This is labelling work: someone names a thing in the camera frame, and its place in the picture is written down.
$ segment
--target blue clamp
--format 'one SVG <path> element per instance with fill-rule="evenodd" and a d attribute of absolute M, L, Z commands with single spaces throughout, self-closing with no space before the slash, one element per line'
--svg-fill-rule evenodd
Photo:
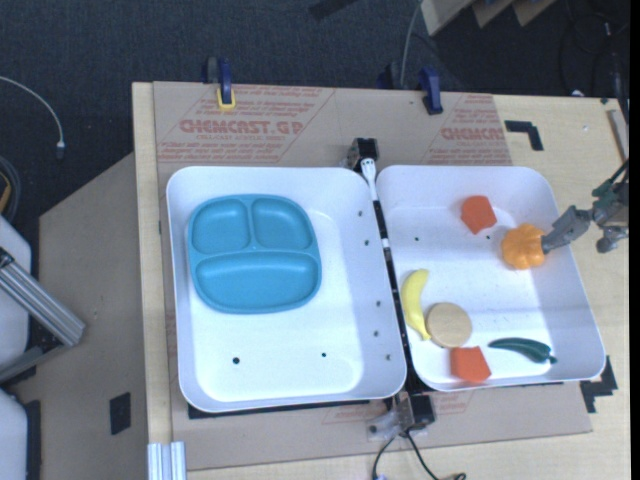
<path fill-rule="evenodd" d="M 231 87 L 231 65 L 224 57 L 209 57 L 203 66 L 202 82 L 213 83 L 218 81 L 220 87 L 216 91 L 218 106 L 221 110 L 230 110 L 236 106 L 236 96 Z"/>
<path fill-rule="evenodd" d="M 427 94 L 422 98 L 422 102 L 430 115 L 442 114 L 442 104 L 440 103 L 440 77 L 437 71 L 430 67 L 424 67 L 418 73 L 420 88 Z"/>

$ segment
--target beige round disc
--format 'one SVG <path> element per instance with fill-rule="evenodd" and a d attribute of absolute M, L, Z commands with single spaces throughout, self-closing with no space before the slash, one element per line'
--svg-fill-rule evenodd
<path fill-rule="evenodd" d="M 437 345 L 455 348 L 464 345 L 471 336 L 471 319 L 457 304 L 441 302 L 431 307 L 425 318 L 427 332 Z"/>

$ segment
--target green eggplant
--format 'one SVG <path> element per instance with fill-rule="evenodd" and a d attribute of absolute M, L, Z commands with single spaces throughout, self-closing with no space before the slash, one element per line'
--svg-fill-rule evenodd
<path fill-rule="evenodd" d="M 493 340 L 489 343 L 491 348 L 500 348 L 518 352 L 529 358 L 534 363 L 544 363 L 549 361 L 551 364 L 558 360 L 551 355 L 551 347 L 545 343 L 528 338 L 501 338 Z"/>

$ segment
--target blue plate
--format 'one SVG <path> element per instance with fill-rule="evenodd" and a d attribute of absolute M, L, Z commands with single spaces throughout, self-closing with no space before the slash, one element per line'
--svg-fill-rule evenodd
<path fill-rule="evenodd" d="M 306 304 L 322 268 L 311 221 L 280 196 L 233 195 L 189 220 L 189 266 L 198 295 L 226 313 L 272 313 Z"/>

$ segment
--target cable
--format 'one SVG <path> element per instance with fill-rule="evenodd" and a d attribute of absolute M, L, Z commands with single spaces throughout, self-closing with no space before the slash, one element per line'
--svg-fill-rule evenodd
<path fill-rule="evenodd" d="M 418 0 L 416 8 L 413 11 L 413 16 L 411 17 L 411 21 L 409 22 L 407 37 L 404 41 L 404 50 L 402 52 L 402 67 L 400 68 L 400 88 L 404 87 L 404 75 L 407 68 L 407 56 L 409 55 L 409 41 L 411 40 L 411 34 L 413 32 L 413 27 L 415 26 L 416 19 L 418 17 L 418 14 L 420 13 L 420 9 L 422 8 L 422 2 L 424 2 L 424 0 Z"/>
<path fill-rule="evenodd" d="M 5 209 L 5 218 L 8 222 L 12 223 L 18 210 L 18 203 L 22 195 L 22 183 L 20 182 L 20 176 L 15 167 L 4 157 L 0 156 L 0 175 L 9 182 L 11 188 L 11 195 L 9 196 L 9 202 Z"/>
<path fill-rule="evenodd" d="M 46 107 L 49 113 L 53 116 L 53 119 L 55 120 L 56 125 L 58 127 L 59 137 L 58 137 L 58 143 L 56 144 L 56 155 L 58 157 L 58 160 L 62 160 L 62 157 L 64 156 L 64 150 L 66 147 L 64 142 L 64 133 L 62 132 L 62 125 L 60 124 L 60 119 L 58 119 L 58 115 L 51 108 L 51 105 L 49 105 L 49 103 L 47 103 L 47 101 L 38 93 L 36 93 L 35 91 L 32 91 L 26 85 L 23 85 L 20 82 L 16 82 L 15 80 L 12 80 L 11 78 L 7 78 L 5 76 L 0 76 L 0 81 L 6 82 L 11 85 L 15 85 L 16 87 L 22 89 L 23 91 L 28 92 L 29 94 L 31 94 L 31 96 L 36 98 L 40 103 L 42 103 Z"/>
<path fill-rule="evenodd" d="M 409 442 L 411 443 L 411 447 L 413 448 L 413 450 L 416 452 L 416 455 L 418 456 L 418 460 L 420 461 L 420 465 L 422 466 L 422 468 L 427 472 L 427 474 L 432 478 L 432 480 L 439 480 L 438 477 L 435 476 L 433 472 L 429 469 L 429 466 L 427 466 L 427 463 L 422 458 L 422 454 L 420 453 L 420 450 L 416 445 L 416 442 L 413 440 L 413 437 L 411 437 L 412 430 L 414 430 L 413 426 L 408 427 L 406 430 L 396 434 L 391 439 L 389 439 L 386 442 L 386 444 L 380 449 L 380 451 L 376 455 L 376 459 L 373 463 L 373 468 L 371 470 L 372 480 L 379 480 L 380 478 L 384 478 L 384 477 L 378 476 L 378 462 L 380 462 L 380 457 L 382 457 L 382 454 L 384 453 L 384 451 L 389 447 L 389 445 L 391 445 L 391 443 L 393 443 L 395 438 L 398 436 L 404 437 L 409 440 Z M 466 473 L 459 473 L 455 477 L 453 477 L 453 480 L 466 480 L 466 478 L 467 478 Z"/>

